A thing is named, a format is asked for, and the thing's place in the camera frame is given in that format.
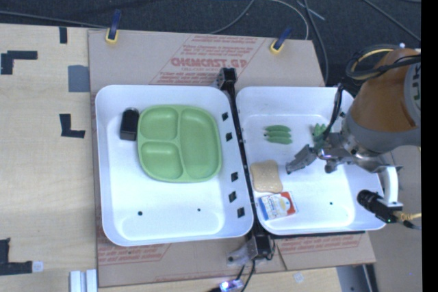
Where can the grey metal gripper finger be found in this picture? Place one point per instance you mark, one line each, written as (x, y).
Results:
(301, 159)
(332, 167)

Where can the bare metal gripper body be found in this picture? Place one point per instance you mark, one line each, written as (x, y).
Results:
(337, 148)

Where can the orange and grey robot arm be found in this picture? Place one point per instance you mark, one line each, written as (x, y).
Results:
(380, 102)

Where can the green pea pods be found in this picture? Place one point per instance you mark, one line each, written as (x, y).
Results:
(278, 134)

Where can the white plastic tray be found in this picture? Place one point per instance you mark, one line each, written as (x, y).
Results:
(171, 212)
(315, 201)

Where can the beige bread slice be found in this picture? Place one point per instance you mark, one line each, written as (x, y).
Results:
(266, 177)

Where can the white red blue packet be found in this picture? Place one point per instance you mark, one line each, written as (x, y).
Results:
(277, 206)

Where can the thin black rod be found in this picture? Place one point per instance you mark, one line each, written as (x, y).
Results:
(243, 154)

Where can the green divided plate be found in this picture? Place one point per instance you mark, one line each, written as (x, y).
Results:
(198, 133)

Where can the small black box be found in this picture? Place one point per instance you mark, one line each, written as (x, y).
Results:
(129, 124)

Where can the brown cardboard board, red print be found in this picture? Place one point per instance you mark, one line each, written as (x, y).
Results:
(143, 54)

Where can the black cylinder on white bracket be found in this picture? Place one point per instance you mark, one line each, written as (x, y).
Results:
(376, 203)

